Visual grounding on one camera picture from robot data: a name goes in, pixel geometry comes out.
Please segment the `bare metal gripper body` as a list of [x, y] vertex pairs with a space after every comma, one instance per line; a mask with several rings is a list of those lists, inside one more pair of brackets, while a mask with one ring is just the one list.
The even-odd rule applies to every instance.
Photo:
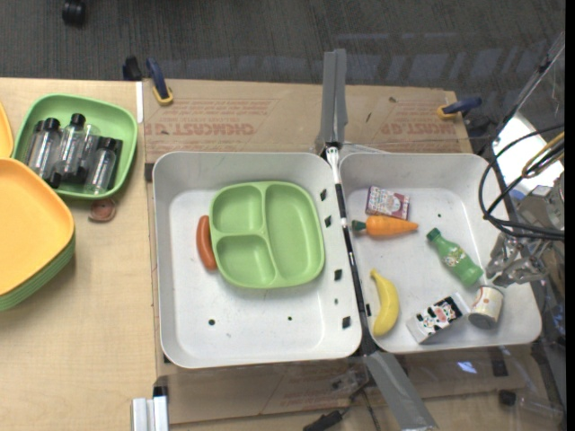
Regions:
[[[516, 210], [519, 219], [528, 226], [564, 232], [564, 196], [557, 187], [536, 186], [517, 202]], [[564, 268], [564, 242], [536, 239], [530, 241], [528, 248], [541, 259], [546, 253], [551, 254], [558, 268]]]

